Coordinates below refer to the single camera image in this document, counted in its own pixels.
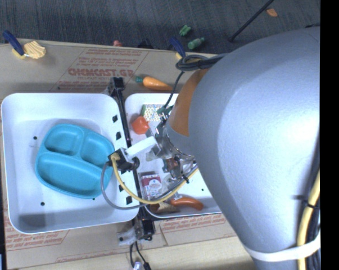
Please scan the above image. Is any brown cardboard board red print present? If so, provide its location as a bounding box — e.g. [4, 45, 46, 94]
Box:
[0, 38, 243, 270]

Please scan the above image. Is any green toy bottle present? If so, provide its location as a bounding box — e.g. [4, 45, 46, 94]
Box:
[187, 37, 206, 50]

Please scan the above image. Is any orange toy pepper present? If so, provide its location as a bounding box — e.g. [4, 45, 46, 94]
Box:
[131, 116, 150, 135]

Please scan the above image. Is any red and white carton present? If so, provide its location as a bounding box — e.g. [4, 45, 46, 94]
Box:
[140, 172, 163, 201]

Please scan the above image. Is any orange carrot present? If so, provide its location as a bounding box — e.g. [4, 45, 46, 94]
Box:
[135, 76, 173, 92]

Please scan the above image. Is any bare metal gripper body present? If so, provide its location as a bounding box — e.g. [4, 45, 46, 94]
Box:
[155, 116, 198, 181]

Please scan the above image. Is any white plastic tray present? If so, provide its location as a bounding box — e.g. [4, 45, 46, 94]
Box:
[124, 93, 223, 219]
[0, 92, 141, 235]

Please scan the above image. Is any black cylinder on white bracket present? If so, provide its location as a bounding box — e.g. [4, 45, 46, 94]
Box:
[107, 136, 158, 172]

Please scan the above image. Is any brown bread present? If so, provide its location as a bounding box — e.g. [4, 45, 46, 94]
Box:
[149, 201, 181, 215]

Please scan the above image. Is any thin black rod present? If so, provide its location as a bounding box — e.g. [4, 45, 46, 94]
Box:
[115, 90, 144, 221]

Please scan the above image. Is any blue divided plate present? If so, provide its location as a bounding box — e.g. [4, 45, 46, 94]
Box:
[35, 123, 116, 199]

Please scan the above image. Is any orange sausage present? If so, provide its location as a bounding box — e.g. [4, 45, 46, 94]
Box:
[170, 196, 204, 211]

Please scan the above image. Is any colourful patterned packet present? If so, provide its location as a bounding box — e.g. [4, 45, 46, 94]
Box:
[144, 103, 166, 123]

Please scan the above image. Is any black block with wires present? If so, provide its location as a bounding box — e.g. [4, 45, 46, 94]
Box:
[107, 76, 126, 95]
[117, 218, 156, 246]

